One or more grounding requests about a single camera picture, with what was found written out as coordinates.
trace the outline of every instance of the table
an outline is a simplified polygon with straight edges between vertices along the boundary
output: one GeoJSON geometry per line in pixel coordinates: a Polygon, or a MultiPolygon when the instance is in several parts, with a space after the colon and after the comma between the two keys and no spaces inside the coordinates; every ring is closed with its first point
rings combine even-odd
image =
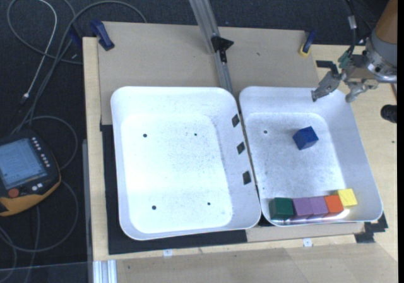
{"type": "MultiPolygon", "coordinates": [[[[180,85],[181,82],[194,80],[194,83],[187,83],[186,85],[215,86],[218,80],[214,69],[200,70],[201,66],[202,68],[213,66],[213,62],[204,52],[204,45],[202,41],[199,41],[199,30],[196,26],[105,23],[105,27],[112,41],[116,42],[116,48],[119,48],[114,55],[108,56],[106,52],[102,52],[101,47],[97,45],[96,38],[87,37],[83,39],[92,253],[93,260],[96,262],[117,260],[117,268],[120,273],[119,282],[125,282],[125,280],[131,282],[130,277],[133,275],[128,275],[130,268],[137,268],[138,273],[142,273],[140,275],[151,275],[147,272],[147,266],[144,262],[149,264],[150,262],[162,262],[160,268],[164,268],[167,265],[165,263],[167,259],[162,260],[162,256],[167,251],[148,251],[123,255],[109,255],[108,253],[100,120],[103,124],[110,123],[109,95],[114,88],[124,85],[125,82],[128,85],[170,85],[171,82],[178,82],[175,72],[181,70],[181,66],[190,66],[190,64],[194,66],[190,71],[188,70],[189,73],[181,73],[183,77],[180,75],[180,85]],[[153,67],[158,71],[162,62],[169,66],[171,71],[174,71],[168,77],[168,84],[167,80],[158,79],[158,74],[153,72],[153,67]],[[128,75],[123,83],[121,81],[116,82],[114,74],[123,73],[125,66],[128,68],[129,64],[132,70],[142,66],[142,71],[147,71],[146,75],[143,74],[139,78],[139,74],[133,73],[128,75]],[[113,73],[106,78],[104,70],[108,66],[113,73]]],[[[235,44],[240,44],[239,47],[235,45],[228,51],[230,76],[236,93],[246,85],[316,87],[318,78],[321,78],[326,71],[316,70],[314,60],[336,61],[338,56],[346,50],[345,46],[313,45],[312,54],[303,58],[297,54],[305,38],[304,32],[301,31],[221,28],[220,32],[223,37],[233,38],[235,44]],[[268,69],[268,62],[272,63],[272,68],[269,70],[272,77],[264,78],[263,76],[268,75],[268,71],[265,70],[268,69]],[[254,69],[250,69],[250,73],[246,74],[245,66],[248,64],[253,65],[254,69]]],[[[340,86],[340,90],[348,92],[344,85],[340,86]]],[[[395,102],[396,98],[391,86],[384,84],[377,90],[362,94],[357,101],[352,103],[352,109],[384,203],[384,214],[389,225],[386,232],[375,234],[377,243],[371,244],[371,249],[377,249],[378,255],[381,254],[380,251],[383,251],[385,259],[382,261],[388,264],[390,270],[393,269],[393,275],[398,265],[396,125],[381,119],[379,112],[383,105],[396,104],[395,102]]],[[[193,259],[198,264],[204,262],[203,255],[214,254],[217,258],[217,264],[220,262],[230,264],[229,266],[237,270],[239,268],[237,263],[228,262],[228,253],[230,252],[239,255],[240,259],[245,258],[245,263],[251,263],[256,260],[256,257],[253,256],[256,251],[263,253],[262,257],[268,253],[267,256],[271,257],[271,251],[281,249],[282,251],[285,250],[286,254],[282,254],[282,252],[282,255],[276,257],[284,258],[283,266],[286,266],[287,264],[290,265],[291,260],[293,260],[292,263],[296,264],[299,257],[301,261],[305,259],[304,254],[299,254],[303,243],[308,246],[314,245],[313,250],[322,248],[318,253],[311,255],[313,261],[315,259],[320,260],[321,253],[329,253],[330,245],[337,245],[337,250],[341,255],[343,255],[343,250],[351,250],[354,257],[357,257],[357,253],[361,256],[369,255],[369,247],[364,248],[363,244],[357,244],[353,235],[364,231],[363,223],[325,224],[315,226],[315,228],[312,226],[254,227],[247,230],[248,243],[245,244],[185,248],[168,252],[170,256],[173,255],[171,256],[172,262],[180,264],[179,268],[181,264],[184,265],[184,262],[191,262],[190,260],[193,259]],[[291,257],[293,250],[295,250],[295,256],[291,257]]],[[[302,267],[298,268],[299,270],[295,274],[299,276],[302,273],[302,267]]],[[[159,273],[163,275],[164,271],[159,272],[157,270],[155,272],[153,279],[156,281],[159,273]]]]}

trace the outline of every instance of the colored block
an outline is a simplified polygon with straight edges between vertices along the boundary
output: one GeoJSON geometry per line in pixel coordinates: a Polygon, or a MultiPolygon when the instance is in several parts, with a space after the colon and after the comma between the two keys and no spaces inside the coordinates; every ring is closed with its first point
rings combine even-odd
{"type": "Polygon", "coordinates": [[[313,215],[309,198],[295,198],[292,203],[295,215],[290,220],[307,219],[313,215]]]}
{"type": "Polygon", "coordinates": [[[299,150],[309,148],[318,141],[318,137],[312,127],[298,130],[296,134],[293,135],[293,139],[299,150]]]}
{"type": "Polygon", "coordinates": [[[270,215],[273,220],[287,220],[294,215],[292,199],[274,198],[270,201],[270,215]]]}
{"type": "Polygon", "coordinates": [[[328,208],[328,214],[325,215],[324,218],[334,217],[343,212],[343,205],[339,195],[326,195],[324,200],[326,201],[328,208]]]}
{"type": "Polygon", "coordinates": [[[309,202],[313,211],[313,215],[310,217],[310,219],[323,218],[328,214],[326,200],[323,196],[313,196],[309,198],[309,202]]]}
{"type": "Polygon", "coordinates": [[[352,208],[358,204],[353,189],[343,189],[336,192],[340,196],[344,208],[352,208]]]}

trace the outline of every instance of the plastic tray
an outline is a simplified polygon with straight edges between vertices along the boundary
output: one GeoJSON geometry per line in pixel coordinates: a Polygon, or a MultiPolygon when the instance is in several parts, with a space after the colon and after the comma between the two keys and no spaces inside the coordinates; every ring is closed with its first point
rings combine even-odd
{"type": "Polygon", "coordinates": [[[111,98],[119,220],[137,240],[247,229],[261,209],[237,104],[221,88],[111,98]]]}
{"type": "Polygon", "coordinates": [[[336,90],[316,102],[310,88],[248,87],[240,106],[258,185],[261,209],[276,226],[373,221],[383,211],[350,104],[336,90]],[[293,135],[312,126],[319,140],[299,150],[293,135]],[[334,218],[271,220],[275,197],[328,195],[352,188],[358,205],[334,218]]]}

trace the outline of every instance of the emergency stop button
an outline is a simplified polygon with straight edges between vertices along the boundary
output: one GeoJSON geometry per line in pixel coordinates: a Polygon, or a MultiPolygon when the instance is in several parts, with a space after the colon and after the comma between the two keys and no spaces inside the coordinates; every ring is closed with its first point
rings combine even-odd
{"type": "Polygon", "coordinates": [[[20,195],[20,191],[16,188],[8,190],[8,196],[10,198],[17,198],[20,195]]]}

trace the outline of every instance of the black floor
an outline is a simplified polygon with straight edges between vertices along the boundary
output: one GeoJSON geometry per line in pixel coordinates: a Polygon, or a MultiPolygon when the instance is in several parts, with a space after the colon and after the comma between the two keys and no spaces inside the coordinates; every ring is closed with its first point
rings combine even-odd
{"type": "MultiPolygon", "coordinates": [[[[27,91],[39,65],[41,55],[23,45],[11,32],[7,22],[8,6],[12,0],[0,0],[0,137],[7,136],[18,126],[33,100],[19,104],[27,91]]],[[[72,18],[72,12],[62,0],[46,0],[54,7],[58,28],[50,53],[55,54],[61,37],[72,18]]],[[[68,0],[76,12],[85,6],[104,0],[68,0]]],[[[140,10],[150,23],[194,25],[196,21],[188,0],[115,0],[124,1],[140,10]]],[[[387,0],[353,0],[359,24],[357,40],[369,34],[387,0]]],[[[350,45],[351,31],[347,11],[342,0],[211,0],[219,26],[279,28],[289,30],[316,30],[316,44],[350,45]]],[[[29,44],[45,49],[52,32],[53,15],[43,3],[19,0],[9,12],[14,30],[29,44]]],[[[118,4],[105,4],[91,9],[77,21],[79,36],[91,36],[89,23],[99,18],[108,21],[134,21],[142,19],[133,10],[118,4]]],[[[65,55],[70,61],[80,62],[80,47],[72,44],[65,55]]],[[[35,84],[32,97],[52,66],[46,59],[35,84]]],[[[70,264],[85,262],[86,222],[84,216],[83,161],[81,143],[86,138],[83,70],[79,64],[61,63],[38,101],[35,116],[54,116],[69,123],[76,131],[80,148],[70,165],[62,171],[63,180],[78,197],[80,212],[72,235],[58,247],[37,253],[34,265],[70,264]]],[[[54,119],[39,119],[33,127],[47,141],[56,159],[64,164],[74,149],[70,130],[54,119]]],[[[39,248],[50,246],[64,237],[75,217],[74,200],[65,186],[40,204],[39,248]]],[[[5,230],[18,246],[32,248],[35,242],[37,216],[35,209],[12,217],[0,218],[5,230]]],[[[13,266],[13,251],[0,240],[0,268],[13,266]]],[[[18,252],[17,267],[30,264],[31,255],[18,252]]],[[[48,282],[60,282],[48,279],[48,282]]]]}

